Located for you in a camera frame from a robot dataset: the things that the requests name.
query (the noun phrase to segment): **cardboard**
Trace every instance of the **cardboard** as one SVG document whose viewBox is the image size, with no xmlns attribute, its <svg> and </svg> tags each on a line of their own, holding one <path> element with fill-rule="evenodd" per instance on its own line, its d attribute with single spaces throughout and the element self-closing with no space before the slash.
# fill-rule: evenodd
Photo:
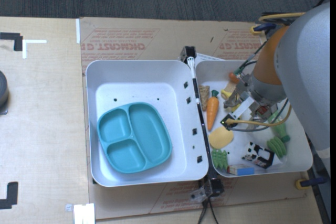
<svg viewBox="0 0 336 224">
<path fill-rule="evenodd" d="M 160 22 L 107 21 L 118 25 L 124 20 L 126 28 L 127 22 L 130 27 L 134 27 L 134 22 L 138 27 L 145 27 L 144 23 L 150 21 L 154 28 Z M 0 115 L 0 134 L 5 137 L 0 143 L 0 200 L 6 199 L 8 183 L 18 182 L 17 204 L 12 209 L 0 210 L 1 223 L 73 223 L 74 205 L 86 205 L 89 201 L 94 201 L 97 223 L 101 224 L 197 223 L 201 210 L 192 210 L 195 205 L 183 200 L 183 192 L 189 193 L 197 187 L 195 182 L 144 185 L 137 189 L 106 189 L 93 184 L 85 141 L 81 50 L 79 36 L 76 37 L 78 22 L 77 19 L 0 18 L 1 32 L 20 33 L 25 40 L 47 41 L 46 44 L 29 43 L 24 58 L 22 51 L 13 50 L 12 41 L 0 40 L 0 70 L 7 78 L 10 95 L 8 113 Z M 200 23 L 202 27 L 227 24 L 231 23 Z M 177 30 L 176 40 L 174 31 L 169 34 L 174 44 L 182 38 L 189 39 L 189 33 L 193 32 L 189 29 L 182 35 Z M 203 35 L 204 32 L 196 34 L 190 45 Z M 171 57 L 175 58 L 175 53 L 180 53 L 179 45 Z M 290 173 L 225 180 L 225 192 L 219 199 L 227 199 L 228 203 L 216 205 L 216 218 L 227 223 L 322 224 L 313 189 L 298 191 L 293 186 L 296 179 L 308 178 L 307 173 Z M 117 216 L 130 217 L 116 219 Z M 214 222 L 210 209 L 202 222 Z"/>
<path fill-rule="evenodd" d="M 266 40 L 250 33 L 253 23 L 193 22 L 150 19 L 80 19 L 82 74 L 98 59 L 169 60 L 177 59 L 184 46 L 197 53 L 225 60 L 246 60 Z M 190 192 L 198 182 L 175 182 L 106 188 L 92 179 L 89 130 L 84 91 L 88 153 L 89 200 L 96 205 L 96 219 L 155 214 L 201 208 L 190 202 Z M 277 199 L 304 197 L 295 189 L 301 173 L 222 178 L 225 192 L 213 205 L 226 206 Z"/>
</svg>

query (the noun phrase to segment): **blue divided plate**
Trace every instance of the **blue divided plate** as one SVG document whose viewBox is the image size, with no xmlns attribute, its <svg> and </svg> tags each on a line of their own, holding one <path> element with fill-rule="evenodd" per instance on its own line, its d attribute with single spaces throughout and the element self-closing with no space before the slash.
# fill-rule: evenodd
<svg viewBox="0 0 336 224">
<path fill-rule="evenodd" d="M 148 103 L 130 103 L 104 113 L 97 129 L 109 163 L 121 173 L 158 166 L 172 152 L 167 128 L 156 108 Z"/>
</svg>

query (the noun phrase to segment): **yellow cable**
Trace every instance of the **yellow cable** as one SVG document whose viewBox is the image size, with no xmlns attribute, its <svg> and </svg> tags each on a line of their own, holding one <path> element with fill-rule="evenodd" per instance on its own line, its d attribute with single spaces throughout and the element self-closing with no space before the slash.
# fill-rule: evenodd
<svg viewBox="0 0 336 224">
<path fill-rule="evenodd" d="M 297 12 L 297 13 L 280 13 L 280 14 L 271 14 L 271 15 L 265 15 L 265 16 L 261 16 L 259 18 L 259 21 L 262 23 L 265 23 L 264 20 L 268 20 L 268 19 L 279 19 L 279 18 L 290 18 L 290 17 L 300 17 L 303 14 L 305 14 L 304 12 Z"/>
<path fill-rule="evenodd" d="M 282 121 L 279 121 L 279 122 L 276 122 L 276 123 L 263 123 L 263 122 L 256 122 L 256 121 L 243 121 L 243 120 L 233 120 L 233 119 L 227 119 L 225 121 L 225 123 L 228 124 L 228 125 L 231 125 L 233 123 L 247 123 L 247 124 L 254 124 L 254 125 L 261 125 L 261 126 L 272 127 L 272 126 L 277 126 L 277 125 L 283 124 L 288 119 L 291 110 L 292 110 L 292 106 L 289 105 L 286 117 Z"/>
</svg>

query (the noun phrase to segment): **toy carrot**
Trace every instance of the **toy carrot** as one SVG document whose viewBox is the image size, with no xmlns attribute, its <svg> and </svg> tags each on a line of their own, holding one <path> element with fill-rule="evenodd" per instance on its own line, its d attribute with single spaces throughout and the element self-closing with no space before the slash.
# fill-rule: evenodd
<svg viewBox="0 0 336 224">
<path fill-rule="evenodd" d="M 238 84 L 239 79 L 237 78 L 237 76 L 233 72 L 229 73 L 229 78 L 230 78 L 230 81 L 232 81 L 235 84 Z"/>
<path fill-rule="evenodd" d="M 217 95 L 219 93 L 216 90 L 211 91 L 211 97 L 208 100 L 208 105 L 206 108 L 206 120 L 208 125 L 208 131 L 212 129 L 212 126 L 214 125 L 215 118 L 218 112 L 219 107 L 219 100 L 217 98 Z"/>
</svg>

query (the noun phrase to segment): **wooden table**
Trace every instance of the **wooden table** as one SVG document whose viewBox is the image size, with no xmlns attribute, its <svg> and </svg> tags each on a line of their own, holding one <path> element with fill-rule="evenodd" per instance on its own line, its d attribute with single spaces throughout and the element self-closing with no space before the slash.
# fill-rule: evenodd
<svg viewBox="0 0 336 224">
<path fill-rule="evenodd" d="M 0 70 L 9 87 L 0 115 L 0 199 L 18 182 L 18 201 L 0 222 L 72 223 L 66 204 L 89 203 L 81 48 L 75 19 L 0 17 L 0 32 L 20 33 L 27 56 L 0 41 Z M 304 198 L 214 208 L 220 223 L 322 223 L 312 189 Z M 99 223 L 197 223 L 201 210 Z M 208 210 L 204 223 L 214 223 Z"/>
</svg>

